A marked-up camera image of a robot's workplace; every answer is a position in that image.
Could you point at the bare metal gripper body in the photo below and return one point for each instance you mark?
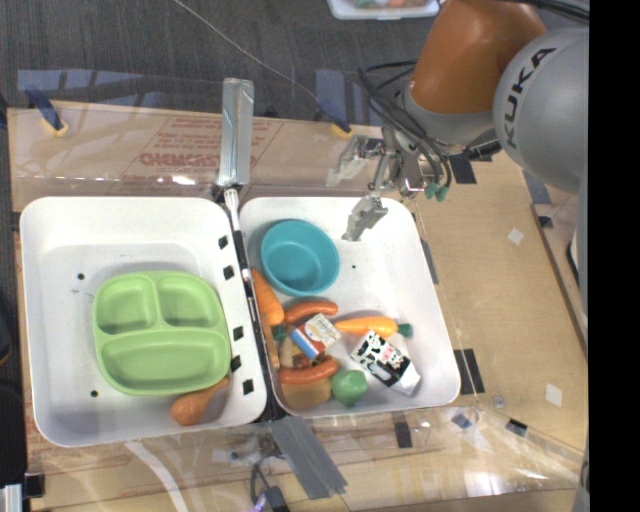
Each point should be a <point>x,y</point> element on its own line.
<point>402,167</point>

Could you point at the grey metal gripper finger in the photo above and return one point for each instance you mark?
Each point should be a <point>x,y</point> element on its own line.
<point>357,150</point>
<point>364,215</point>

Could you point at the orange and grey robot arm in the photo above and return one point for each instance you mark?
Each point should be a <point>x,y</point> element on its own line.
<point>540,90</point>

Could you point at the white plastic tray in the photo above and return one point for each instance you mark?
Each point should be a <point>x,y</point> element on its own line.
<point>395,270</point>
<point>60,310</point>

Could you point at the teal bowl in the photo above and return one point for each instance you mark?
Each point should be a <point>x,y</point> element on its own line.
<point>300,260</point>

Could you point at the reddish brown toy sausage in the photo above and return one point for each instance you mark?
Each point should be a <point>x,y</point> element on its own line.
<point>307,374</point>
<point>310,310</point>

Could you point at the orange toy carrot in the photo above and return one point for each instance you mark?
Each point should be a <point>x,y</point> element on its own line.
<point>267,300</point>
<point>367,325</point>

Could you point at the small blue and red carton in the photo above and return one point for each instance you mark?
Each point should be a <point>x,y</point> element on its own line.
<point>315,335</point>

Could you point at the brown cardboard board, red print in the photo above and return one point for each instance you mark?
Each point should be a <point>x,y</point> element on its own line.
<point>490,280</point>

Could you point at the black and white milk carton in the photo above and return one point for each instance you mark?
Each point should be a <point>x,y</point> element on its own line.
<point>382,360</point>

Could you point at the beige round toy biscuit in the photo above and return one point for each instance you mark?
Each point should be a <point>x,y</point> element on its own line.
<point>286,352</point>

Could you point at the green toy pepper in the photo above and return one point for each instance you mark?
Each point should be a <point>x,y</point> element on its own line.
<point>348,387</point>

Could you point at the tan toy bread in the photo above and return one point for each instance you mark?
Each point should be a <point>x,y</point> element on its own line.
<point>305,395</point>

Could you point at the green divided plate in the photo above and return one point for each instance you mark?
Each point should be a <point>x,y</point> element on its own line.
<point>160,350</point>

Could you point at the brown toy chicken drumstick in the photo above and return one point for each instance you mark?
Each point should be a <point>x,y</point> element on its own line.
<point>190,406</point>

